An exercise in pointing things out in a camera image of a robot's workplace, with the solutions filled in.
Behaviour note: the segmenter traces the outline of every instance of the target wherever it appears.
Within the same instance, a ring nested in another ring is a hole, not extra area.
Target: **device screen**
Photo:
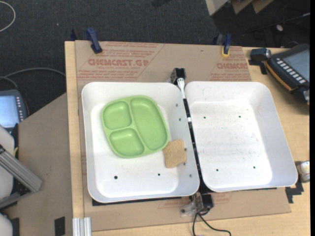
[[[304,50],[300,53],[285,57],[284,62],[301,74],[305,79],[310,81],[310,51]]]
[[[0,96],[0,124],[4,128],[14,127],[19,123],[15,96]]]

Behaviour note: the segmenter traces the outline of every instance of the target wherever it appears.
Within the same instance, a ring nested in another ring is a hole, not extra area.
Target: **green divided plate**
[[[147,96],[131,96],[108,103],[101,113],[112,150],[134,158],[163,149],[169,133],[156,102]]]

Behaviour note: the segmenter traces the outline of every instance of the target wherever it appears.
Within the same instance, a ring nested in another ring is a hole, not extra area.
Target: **wooden table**
[[[243,48],[247,58],[250,56],[251,49]],[[276,53],[282,50],[271,49],[271,51]],[[84,218],[75,57],[75,43],[65,42],[73,218]],[[261,82],[270,89],[294,161],[309,160],[309,107],[295,102],[292,95],[274,78],[262,75],[257,66],[249,65],[249,71],[252,81]],[[302,195],[293,197],[291,213],[216,220],[211,221],[210,224],[214,228],[230,230],[233,236],[310,235],[310,183],[304,183],[303,188]],[[93,232],[93,235],[183,236],[192,235],[191,228],[192,223],[180,223]],[[211,231],[203,222],[197,222],[195,230],[198,235],[227,235]]]

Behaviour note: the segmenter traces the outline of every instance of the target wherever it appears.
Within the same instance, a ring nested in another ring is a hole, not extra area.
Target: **black floor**
[[[28,68],[51,68],[64,73],[64,42],[74,29],[78,39],[93,27],[99,40],[211,44],[218,34],[230,33],[232,45],[292,47],[310,43],[310,16],[289,21],[283,33],[253,28],[300,17],[310,12],[311,0],[274,0],[258,14],[248,5],[235,14],[227,3],[213,16],[205,0],[0,0],[16,11],[15,22],[0,31],[0,76]],[[0,3],[0,30],[13,18]],[[33,70],[9,77],[25,96],[30,114],[66,90],[63,75]],[[0,90],[13,89],[0,80]]]

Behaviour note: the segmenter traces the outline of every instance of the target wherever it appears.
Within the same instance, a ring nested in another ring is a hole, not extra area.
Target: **handheld device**
[[[3,128],[11,132],[27,116],[26,103],[18,90],[0,91],[0,125]]]
[[[266,61],[268,71],[298,100],[310,105],[310,46],[300,44],[272,55]]]

